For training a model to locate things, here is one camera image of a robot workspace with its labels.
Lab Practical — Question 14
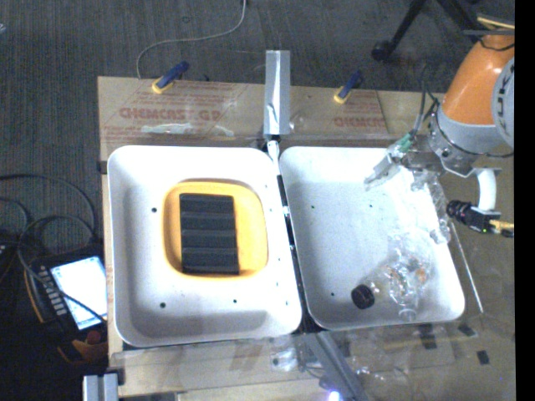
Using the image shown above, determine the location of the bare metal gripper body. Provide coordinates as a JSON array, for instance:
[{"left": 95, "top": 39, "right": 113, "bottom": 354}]
[{"left": 388, "top": 134, "right": 502, "bottom": 179}]

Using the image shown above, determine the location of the white plastic tray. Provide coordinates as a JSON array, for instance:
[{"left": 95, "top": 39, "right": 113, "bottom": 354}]
[
  {"left": 278, "top": 145, "right": 466, "bottom": 332},
  {"left": 106, "top": 144, "right": 303, "bottom": 348}
]

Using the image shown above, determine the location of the clear plastic bottle black cap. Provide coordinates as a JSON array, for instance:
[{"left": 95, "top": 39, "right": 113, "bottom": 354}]
[{"left": 350, "top": 272, "right": 398, "bottom": 311}]

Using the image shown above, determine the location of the yellow plate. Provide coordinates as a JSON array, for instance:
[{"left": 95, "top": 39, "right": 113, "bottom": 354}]
[{"left": 161, "top": 179, "right": 270, "bottom": 280}]

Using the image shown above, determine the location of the black ribbed foam block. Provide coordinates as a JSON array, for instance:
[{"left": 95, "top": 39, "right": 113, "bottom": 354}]
[{"left": 178, "top": 192, "right": 241, "bottom": 277}]

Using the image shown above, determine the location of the brown cardboard board red print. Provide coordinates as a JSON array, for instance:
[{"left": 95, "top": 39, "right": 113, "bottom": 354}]
[{"left": 96, "top": 76, "right": 486, "bottom": 397}]

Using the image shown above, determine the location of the black cylinder on white bracket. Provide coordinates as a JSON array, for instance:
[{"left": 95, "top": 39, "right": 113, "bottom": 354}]
[{"left": 445, "top": 167, "right": 502, "bottom": 234}]

